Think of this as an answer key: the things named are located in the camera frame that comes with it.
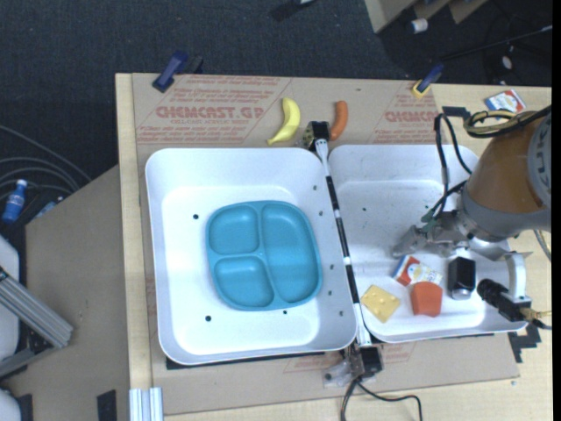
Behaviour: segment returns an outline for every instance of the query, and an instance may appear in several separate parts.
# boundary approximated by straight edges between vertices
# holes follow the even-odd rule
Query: robotic hand
[[[435,120],[439,153],[441,117]],[[494,117],[508,121],[476,126]],[[451,128],[450,122],[445,117],[444,120]],[[392,255],[401,257],[431,247],[447,257],[459,247],[477,249],[481,242],[495,243],[503,257],[512,262],[509,264],[511,287],[517,290],[514,294],[496,282],[484,280],[478,285],[479,295],[511,321],[525,318],[539,322],[537,312],[529,308],[530,300],[523,294],[525,267],[521,255],[501,249],[500,242],[525,230],[534,230],[537,234],[551,232],[551,107],[519,115],[508,111],[479,112],[465,121],[464,128],[472,137],[492,138],[477,167],[467,181],[448,189],[446,165],[441,154],[444,195],[422,218],[425,225],[412,225],[394,246]],[[460,193],[457,209],[445,211],[446,198],[454,192]]]

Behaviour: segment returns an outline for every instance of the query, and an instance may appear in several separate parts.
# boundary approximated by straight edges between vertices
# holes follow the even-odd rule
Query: black floor
[[[275,17],[288,1],[0,0],[0,126],[95,178],[117,164],[115,73],[161,72],[175,50],[200,54],[206,74],[419,79],[446,54],[552,23],[552,0],[491,0],[459,25],[444,9],[416,35],[407,10],[376,35],[364,0],[317,0]],[[441,82],[551,85],[551,31],[514,43],[514,71],[498,76],[489,58],[506,46],[445,61]],[[0,198],[19,177],[72,188],[19,158],[87,181],[13,132],[0,129],[0,152]]]

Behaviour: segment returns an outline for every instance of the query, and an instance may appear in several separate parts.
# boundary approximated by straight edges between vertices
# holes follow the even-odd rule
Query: yellow banana
[[[284,123],[280,130],[266,142],[268,145],[291,140],[300,126],[300,108],[296,101],[292,98],[284,97],[282,99],[282,110],[284,111]]]

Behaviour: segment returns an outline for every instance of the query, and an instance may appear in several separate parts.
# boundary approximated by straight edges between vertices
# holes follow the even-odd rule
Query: orange block
[[[442,287],[433,282],[418,282],[411,292],[411,303],[415,315],[440,315],[442,307]]]

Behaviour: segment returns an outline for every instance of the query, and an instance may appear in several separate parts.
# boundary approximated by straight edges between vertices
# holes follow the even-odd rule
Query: blue plate
[[[316,238],[305,214],[282,201],[225,206],[206,225],[218,294],[240,310],[286,309],[322,286]]]

